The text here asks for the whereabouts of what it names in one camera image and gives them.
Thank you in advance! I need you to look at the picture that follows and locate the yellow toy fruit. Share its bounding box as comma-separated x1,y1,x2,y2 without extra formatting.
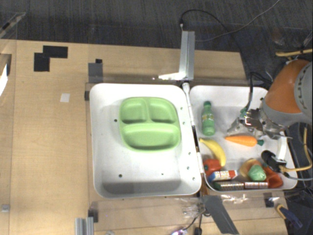
239,158,263,178

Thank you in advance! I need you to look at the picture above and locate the black cylinder on white bracket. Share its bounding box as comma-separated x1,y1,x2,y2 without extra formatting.
261,137,288,173

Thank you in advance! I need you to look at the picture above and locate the orange carrot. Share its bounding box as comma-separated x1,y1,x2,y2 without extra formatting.
224,135,265,147

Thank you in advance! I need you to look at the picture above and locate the yellow banana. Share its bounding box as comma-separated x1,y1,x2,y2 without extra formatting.
199,137,226,167

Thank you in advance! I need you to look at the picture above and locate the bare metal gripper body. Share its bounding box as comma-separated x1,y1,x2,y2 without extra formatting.
240,108,287,140

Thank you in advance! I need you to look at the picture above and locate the white plastic tray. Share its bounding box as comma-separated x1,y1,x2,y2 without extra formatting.
89,82,202,199
189,85,299,193

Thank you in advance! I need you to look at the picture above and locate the green plastic bottle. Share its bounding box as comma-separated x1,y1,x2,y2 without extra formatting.
201,100,216,136

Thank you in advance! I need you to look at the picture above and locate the green patterned carton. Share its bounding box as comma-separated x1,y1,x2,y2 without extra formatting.
213,181,246,191

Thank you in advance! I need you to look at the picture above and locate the red and white carton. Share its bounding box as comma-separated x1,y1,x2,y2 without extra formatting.
244,181,269,189

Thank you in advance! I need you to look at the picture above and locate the green rounded toy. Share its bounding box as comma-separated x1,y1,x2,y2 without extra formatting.
247,164,267,182

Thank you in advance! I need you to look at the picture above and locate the orange red toy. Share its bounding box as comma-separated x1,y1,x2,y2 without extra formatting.
262,164,284,188

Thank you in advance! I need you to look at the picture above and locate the green divided plate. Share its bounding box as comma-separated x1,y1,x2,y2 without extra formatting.
118,96,182,153

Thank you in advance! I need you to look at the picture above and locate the red white blue carton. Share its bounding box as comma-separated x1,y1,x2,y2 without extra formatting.
207,169,239,183

